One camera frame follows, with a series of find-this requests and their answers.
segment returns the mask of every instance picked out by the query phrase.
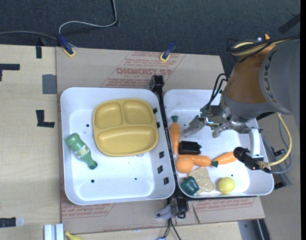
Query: carrot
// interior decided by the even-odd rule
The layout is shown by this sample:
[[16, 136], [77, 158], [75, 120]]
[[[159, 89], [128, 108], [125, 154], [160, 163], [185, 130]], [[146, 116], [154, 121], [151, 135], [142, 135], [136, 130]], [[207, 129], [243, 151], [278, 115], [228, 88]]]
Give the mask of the carrot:
[[169, 126], [169, 134], [171, 137], [171, 143], [172, 143], [174, 154], [178, 153], [179, 140], [181, 138], [181, 128], [179, 124], [177, 123], [177, 119], [178, 119], [178, 116], [173, 115], [172, 116], [173, 123], [171, 124], [171, 126]]
[[205, 155], [196, 155], [196, 154], [179, 154], [178, 158], [180, 157], [189, 157], [195, 166], [214, 166], [217, 167], [218, 162], [212, 162], [208, 156]]
[[213, 162], [218, 162], [219, 165], [225, 165], [225, 164], [228, 164], [228, 163], [232, 163], [236, 160], [237, 160], [237, 158], [234, 156], [234, 152], [231, 151], [231, 152], [227, 152], [227, 153], [224, 153], [224, 154], [218, 156], [217, 158], [213, 159], [212, 161]]

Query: bottle label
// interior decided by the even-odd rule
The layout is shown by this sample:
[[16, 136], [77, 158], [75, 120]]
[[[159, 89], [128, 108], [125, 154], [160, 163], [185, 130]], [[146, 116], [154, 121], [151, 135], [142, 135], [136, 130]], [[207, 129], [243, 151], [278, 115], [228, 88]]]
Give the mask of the bottle label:
[[87, 145], [84, 145], [79, 151], [75, 151], [74, 154], [76, 155], [77, 158], [82, 158], [89, 152], [89, 148]]

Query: blue clamp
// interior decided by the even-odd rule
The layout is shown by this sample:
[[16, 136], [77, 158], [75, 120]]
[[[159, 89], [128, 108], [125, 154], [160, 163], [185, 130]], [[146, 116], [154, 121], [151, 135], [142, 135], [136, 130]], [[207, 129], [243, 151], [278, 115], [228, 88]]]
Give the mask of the blue clamp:
[[66, 55], [68, 55], [70, 58], [75, 56], [76, 52], [72, 49], [71, 45], [64, 37], [62, 37], [60, 34], [57, 34], [56, 40], [59, 41], [63, 46], [63, 51], [66, 53]]
[[170, 53], [172, 53], [175, 50], [175, 48], [176, 48], [176, 43], [175, 41], [172, 41], [169, 47], [167, 48], [167, 50], [162, 52], [162, 54], [160, 55], [159, 57], [160, 61], [166, 62], [169, 58]]

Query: yellow cable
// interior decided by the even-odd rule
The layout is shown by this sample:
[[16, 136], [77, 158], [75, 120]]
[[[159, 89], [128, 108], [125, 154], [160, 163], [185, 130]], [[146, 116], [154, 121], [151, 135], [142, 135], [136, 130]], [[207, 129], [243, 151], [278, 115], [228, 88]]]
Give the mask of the yellow cable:
[[275, 162], [259, 162], [259, 166], [261, 168], [266, 168], [266, 167], [271, 167], [271, 166], [275, 166], [275, 165], [278, 165], [280, 164], [282, 161], [284, 161], [288, 156], [289, 154], [291, 153], [291, 150], [292, 150], [292, 147], [293, 147], [293, 141], [292, 141], [292, 136], [291, 136], [291, 133], [289, 132], [288, 128], [287, 128], [287, 125], [285, 124], [284, 120], [282, 119], [282, 116], [280, 113], [276, 113], [279, 120], [281, 121], [287, 135], [288, 135], [288, 138], [289, 138], [289, 147], [288, 147], [288, 150], [286, 152], [286, 154], [279, 160], [275, 161]]

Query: white tray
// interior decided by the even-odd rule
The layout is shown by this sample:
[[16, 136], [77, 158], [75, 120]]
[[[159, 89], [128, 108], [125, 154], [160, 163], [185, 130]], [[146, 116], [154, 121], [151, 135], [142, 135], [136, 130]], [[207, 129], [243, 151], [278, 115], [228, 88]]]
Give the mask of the white tray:
[[[189, 126], [192, 119], [200, 114], [202, 108], [210, 99], [212, 91], [210, 90], [192, 90], [192, 89], [173, 89], [164, 95], [165, 112], [167, 115], [168, 126], [172, 124], [171, 116], [177, 115], [177, 123], [181, 127], [181, 141], [197, 142], [202, 146], [201, 155], [214, 159], [217, 156], [233, 151], [236, 147], [250, 147], [250, 138], [248, 134], [239, 134], [234, 130], [225, 130], [217, 138], [212, 137], [212, 130], [209, 126], [204, 126], [198, 133], [184, 137], [183, 130]], [[213, 105], [219, 103], [220, 95], [213, 101]], [[249, 122], [250, 127], [258, 127], [256, 120]], [[262, 140], [260, 139], [260, 154], [267, 161], [267, 155]], [[215, 189], [207, 194], [199, 196], [190, 196], [191, 198], [217, 198], [227, 197], [216, 188], [218, 180], [223, 177], [231, 177], [235, 180], [236, 187], [229, 196], [260, 196], [267, 195], [274, 189], [273, 176], [262, 170], [250, 170], [239, 161], [219, 165], [217, 168], [207, 167], [209, 176], [215, 186]], [[177, 173], [179, 184], [182, 182], [186, 173]]]
[[[148, 102], [155, 113], [159, 139], [142, 155], [106, 156], [97, 148], [92, 115], [97, 105], [114, 99], [139, 98]], [[156, 95], [146, 89], [87, 88], [66, 89], [60, 98], [64, 187], [68, 199], [77, 205], [166, 199], [175, 190], [162, 116]], [[65, 139], [78, 133], [91, 150], [98, 167], [90, 170], [79, 161]]]

